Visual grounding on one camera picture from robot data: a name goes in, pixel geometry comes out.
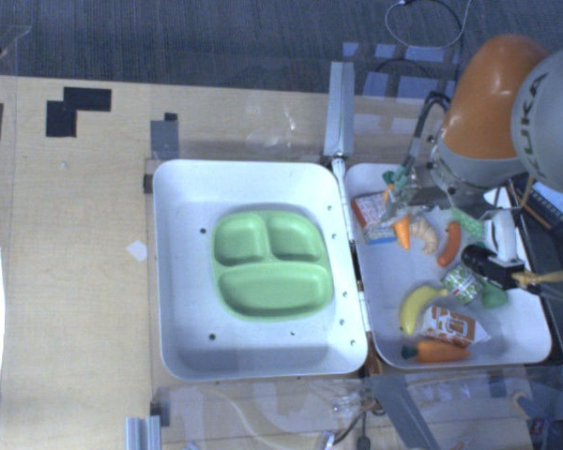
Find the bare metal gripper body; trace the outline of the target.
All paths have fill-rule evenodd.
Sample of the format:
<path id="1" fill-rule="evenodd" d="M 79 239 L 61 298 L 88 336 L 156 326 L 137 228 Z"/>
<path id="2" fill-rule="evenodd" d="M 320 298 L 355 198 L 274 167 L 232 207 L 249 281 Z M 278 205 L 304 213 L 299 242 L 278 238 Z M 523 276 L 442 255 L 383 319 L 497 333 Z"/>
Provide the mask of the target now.
<path id="1" fill-rule="evenodd" d="M 408 206 L 428 206 L 446 209 L 458 190 L 458 180 L 443 161 L 416 165 L 409 174 L 404 190 Z"/>

